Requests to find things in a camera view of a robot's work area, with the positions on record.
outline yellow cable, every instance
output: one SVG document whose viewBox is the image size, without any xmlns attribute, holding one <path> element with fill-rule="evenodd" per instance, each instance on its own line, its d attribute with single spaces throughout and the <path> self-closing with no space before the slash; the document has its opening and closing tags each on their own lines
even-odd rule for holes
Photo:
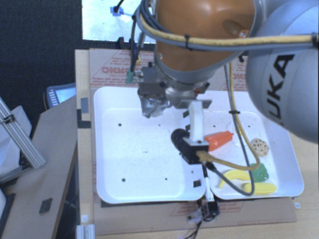
<svg viewBox="0 0 319 239">
<path fill-rule="evenodd" d="M 151 34 L 167 40 L 185 42 L 185 36 L 165 33 L 156 30 L 147 24 L 143 16 L 140 14 L 140 20 L 143 27 Z M 290 35 L 290 36 L 265 36 L 265 37 L 249 37 L 236 39 L 207 39 L 190 37 L 188 43 L 199 44 L 206 46 L 241 46 L 241 45 L 255 45 L 255 44 L 284 44 L 284 43 L 311 43 L 313 42 L 312 35 Z"/>
<path fill-rule="evenodd" d="M 236 111 L 236 104 L 235 104 L 235 98 L 234 98 L 234 84 L 233 84 L 233 65 L 230 62 L 229 63 L 229 88 L 230 88 L 230 92 L 231 92 L 231 102 L 233 104 L 233 109 Z M 251 150 L 251 152 L 254 155 L 254 158 L 256 159 L 256 164 L 254 166 L 242 166 L 242 165 L 237 165 L 219 158 L 216 158 L 212 155 L 209 155 L 209 153 L 207 151 L 203 151 L 203 150 L 199 150 L 196 152 L 196 155 L 199 157 L 199 161 L 203 162 L 215 162 L 215 163 L 219 163 L 222 165 L 226 165 L 235 169 L 239 169 L 239 170 L 247 170 L 247 171 L 253 171 L 256 170 L 259 166 L 260 166 L 260 159 L 259 156 L 257 155 L 257 153 L 255 152 L 255 150 L 253 149 L 253 147 L 251 146 L 248 137 L 245 133 L 245 130 L 239 120 L 238 114 L 235 114 L 235 119 L 236 122 L 238 124 L 238 128 L 239 128 L 239 133 L 243 136 L 245 142 L 247 143 L 249 149 Z"/>
</svg>

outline wooden table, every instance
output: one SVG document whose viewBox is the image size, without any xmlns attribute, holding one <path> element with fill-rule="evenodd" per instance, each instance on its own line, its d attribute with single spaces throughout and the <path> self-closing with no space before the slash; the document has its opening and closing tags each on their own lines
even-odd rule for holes
<svg viewBox="0 0 319 239">
<path fill-rule="evenodd" d="M 76 51 L 76 87 L 77 109 L 81 109 L 81 99 L 90 96 L 90 72 L 89 51 Z M 90 109 L 82 113 L 83 121 L 91 120 Z M 91 130 L 80 128 L 78 130 L 79 144 L 79 185 L 80 185 L 80 214 L 87 215 L 82 220 L 82 225 L 94 223 L 93 196 L 92 196 L 92 154 L 91 154 Z M 319 235 L 319 189 L 318 189 L 318 145 L 306 142 L 291 135 L 296 157 L 305 183 L 304 192 L 294 202 L 300 204 L 296 209 L 297 222 L 253 225 L 240 227 L 223 227 L 201 229 L 198 239 L 205 238 L 243 238 L 243 239 L 285 239 L 285 238 L 318 238 Z M 191 231 L 163 231 L 151 233 L 134 233 L 121 235 L 96 236 L 97 239 L 180 239 Z"/>
</svg>

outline toy banana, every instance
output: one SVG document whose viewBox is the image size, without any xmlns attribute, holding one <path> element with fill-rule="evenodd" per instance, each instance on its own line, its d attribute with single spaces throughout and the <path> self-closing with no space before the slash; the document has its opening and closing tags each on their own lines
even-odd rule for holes
<svg viewBox="0 0 319 239">
<path fill-rule="evenodd" d="M 267 182 L 255 182 L 255 192 L 254 195 L 266 195 L 274 193 L 277 190 L 275 184 L 267 183 Z M 251 191 L 251 183 L 246 183 L 244 185 L 244 191 Z"/>
<path fill-rule="evenodd" d="M 238 169 L 229 170 L 229 171 L 224 173 L 224 176 L 230 181 L 234 180 L 234 179 L 242 180 L 242 181 L 249 181 L 250 180 L 249 173 L 247 173 L 246 171 L 243 171 L 243 170 L 238 170 Z M 226 182 L 224 180 L 221 180 L 218 187 L 222 188 L 222 186 L 225 183 Z"/>
</svg>

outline dark floor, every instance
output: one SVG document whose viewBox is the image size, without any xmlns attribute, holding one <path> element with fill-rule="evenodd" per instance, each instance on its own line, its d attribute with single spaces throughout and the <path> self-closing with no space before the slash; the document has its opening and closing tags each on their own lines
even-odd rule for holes
<svg viewBox="0 0 319 239">
<path fill-rule="evenodd" d="M 81 0 L 0 0 L 0 97 L 10 109 L 22 105 L 32 122 L 44 111 L 47 87 L 74 82 L 75 49 L 115 48 L 82 40 L 81 9 Z M 73 187 L 68 200 L 75 195 Z M 57 238 L 74 237 L 74 203 Z"/>
</svg>

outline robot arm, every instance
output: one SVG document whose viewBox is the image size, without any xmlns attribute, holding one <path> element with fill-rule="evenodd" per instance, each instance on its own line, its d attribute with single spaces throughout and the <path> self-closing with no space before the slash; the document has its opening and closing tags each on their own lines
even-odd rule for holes
<svg viewBox="0 0 319 239">
<path fill-rule="evenodd" d="M 255 106 L 318 142 L 318 7 L 318 0 L 143 0 L 137 24 L 157 40 L 154 63 L 139 78 L 143 114 L 188 108 L 218 68 L 248 50 Z"/>
</svg>

